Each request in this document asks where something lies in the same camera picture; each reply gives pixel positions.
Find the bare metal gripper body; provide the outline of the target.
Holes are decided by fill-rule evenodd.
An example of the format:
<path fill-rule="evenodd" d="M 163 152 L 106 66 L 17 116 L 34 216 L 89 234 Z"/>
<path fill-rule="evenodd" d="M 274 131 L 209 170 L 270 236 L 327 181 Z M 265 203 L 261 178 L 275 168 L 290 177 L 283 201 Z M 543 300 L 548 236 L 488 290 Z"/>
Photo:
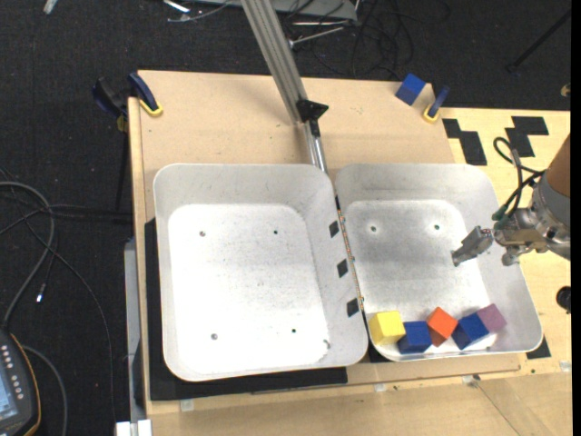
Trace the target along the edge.
<path fill-rule="evenodd" d="M 558 219 L 551 211 L 536 207 L 519 208 L 503 215 L 494 225 L 496 242 L 503 246 L 519 244 L 522 254 L 552 252 L 571 259 L 570 219 Z"/>

